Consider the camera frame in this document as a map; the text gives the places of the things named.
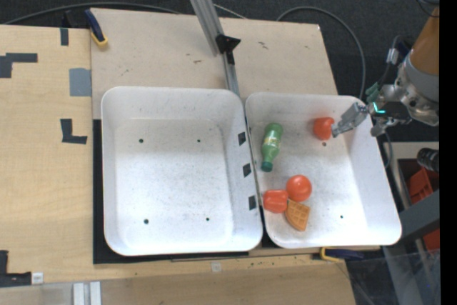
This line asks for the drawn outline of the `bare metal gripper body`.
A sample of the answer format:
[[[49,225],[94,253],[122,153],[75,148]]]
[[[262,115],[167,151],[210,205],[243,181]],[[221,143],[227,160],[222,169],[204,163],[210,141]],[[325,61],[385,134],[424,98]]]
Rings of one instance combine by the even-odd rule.
[[[405,77],[383,86],[376,82],[369,88],[369,112],[376,126],[395,126],[418,121],[439,125],[438,103],[426,98]]]

